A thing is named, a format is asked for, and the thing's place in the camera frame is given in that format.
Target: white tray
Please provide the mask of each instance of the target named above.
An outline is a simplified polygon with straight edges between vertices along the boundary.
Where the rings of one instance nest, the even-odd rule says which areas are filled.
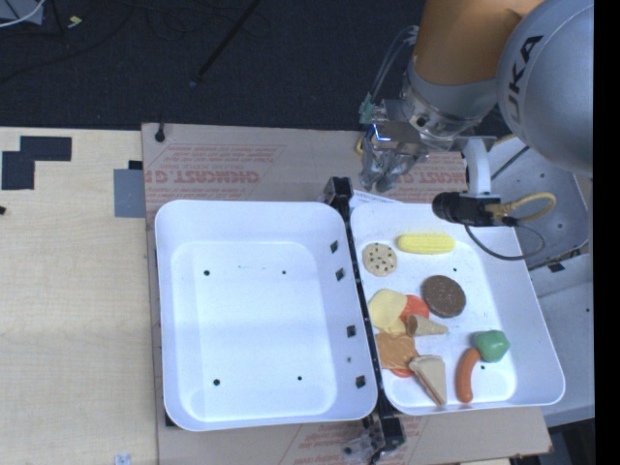
[[[319,202],[155,219],[164,402],[193,431],[362,419],[377,401],[344,221]]]
[[[381,288],[421,296],[420,286],[431,275],[454,279],[465,292],[464,311],[452,319],[430,318],[449,327],[449,333],[416,337],[421,355],[440,355],[447,372],[448,403],[438,408],[414,377],[401,378],[382,370],[386,396],[405,414],[550,405],[565,390],[564,375],[544,322],[541,307],[524,261],[493,258],[469,237],[464,227],[439,219],[431,205],[369,202],[356,207],[351,217],[357,259],[366,300]],[[505,227],[471,228],[490,250],[519,256],[514,230]],[[456,240],[453,251],[439,255],[401,252],[395,240],[403,233],[446,233]],[[377,277],[365,270],[361,254],[371,242],[390,245],[397,253],[393,273]],[[511,347],[498,362],[478,362],[472,375],[474,399],[459,402],[455,395],[455,369],[477,331],[501,329]]]

